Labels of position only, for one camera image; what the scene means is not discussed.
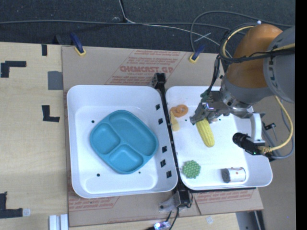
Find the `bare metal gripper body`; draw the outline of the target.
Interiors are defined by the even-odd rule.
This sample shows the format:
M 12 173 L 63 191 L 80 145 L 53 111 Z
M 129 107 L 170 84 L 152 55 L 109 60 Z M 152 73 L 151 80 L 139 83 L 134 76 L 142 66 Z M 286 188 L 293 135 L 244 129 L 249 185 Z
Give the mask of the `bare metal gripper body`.
M 201 104 L 208 104 L 207 114 L 217 112 L 224 116 L 233 114 L 239 118 L 250 118 L 253 114 L 251 104 L 239 101 L 229 91 L 206 90 L 201 94 Z

